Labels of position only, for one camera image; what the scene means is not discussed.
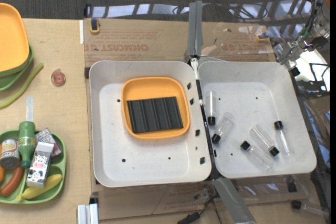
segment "green wire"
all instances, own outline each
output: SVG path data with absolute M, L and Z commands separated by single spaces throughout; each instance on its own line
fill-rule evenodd
M 33 78 L 41 71 L 43 68 L 43 63 L 39 63 L 37 67 L 32 71 L 32 73 L 28 76 L 26 81 L 23 83 L 21 88 L 10 98 L 8 98 L 6 101 L 0 103 L 0 109 L 10 105 L 13 103 L 16 99 L 18 99 L 28 88 L 29 84 L 33 80 Z

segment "clear plastic vial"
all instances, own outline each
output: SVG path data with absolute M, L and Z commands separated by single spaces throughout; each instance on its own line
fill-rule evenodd
M 275 147 L 274 140 L 269 137 L 268 133 L 260 124 L 255 125 L 250 130 L 250 135 L 255 139 L 261 148 L 267 150 L 273 157 L 279 154 L 279 150 Z
M 229 113 L 225 112 L 219 122 L 216 125 L 215 133 L 211 140 L 214 144 L 218 144 L 221 137 L 226 136 L 233 128 L 235 117 Z
M 244 141 L 241 148 L 249 155 L 249 160 L 253 162 L 261 170 L 270 170 L 273 167 L 273 161 L 259 148 L 251 146 L 250 143 Z
M 285 134 L 285 129 L 283 127 L 283 124 L 281 121 L 276 121 L 274 123 L 275 129 L 277 130 L 277 134 L 276 134 L 276 140 L 278 142 L 278 145 L 281 145 L 280 150 L 281 152 L 287 156 L 290 157 L 291 155 L 293 155 L 293 150 L 291 149 L 288 140 L 286 138 L 286 134 Z
M 293 209 L 313 213 L 315 215 L 323 217 L 324 219 L 329 218 L 329 210 L 327 208 L 312 204 L 311 202 L 292 200 L 291 206 Z
M 205 114 L 207 116 L 207 121 L 209 126 L 214 126 L 216 124 L 216 101 L 217 94 L 214 91 L 209 91 L 205 93 Z

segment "tin can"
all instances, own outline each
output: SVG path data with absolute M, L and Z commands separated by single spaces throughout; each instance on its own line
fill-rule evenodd
M 16 139 L 7 139 L 2 142 L 0 165 L 5 169 L 14 169 L 20 165 L 20 153 Z

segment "orange carrot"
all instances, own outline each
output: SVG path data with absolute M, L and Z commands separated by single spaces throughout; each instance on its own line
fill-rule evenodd
M 13 175 L 8 181 L 8 183 L 1 189 L 0 193 L 2 196 L 8 196 L 12 193 L 12 191 L 17 187 L 20 183 L 21 178 L 23 177 L 24 169 L 21 166 L 17 166 L 14 171 Z
M 4 180 L 5 177 L 5 169 L 0 165 L 0 182 Z

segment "green bottle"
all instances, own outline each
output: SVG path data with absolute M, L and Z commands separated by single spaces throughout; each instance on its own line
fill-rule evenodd
M 19 152 L 22 156 L 21 167 L 29 169 L 35 151 L 35 124 L 24 121 L 19 124 Z

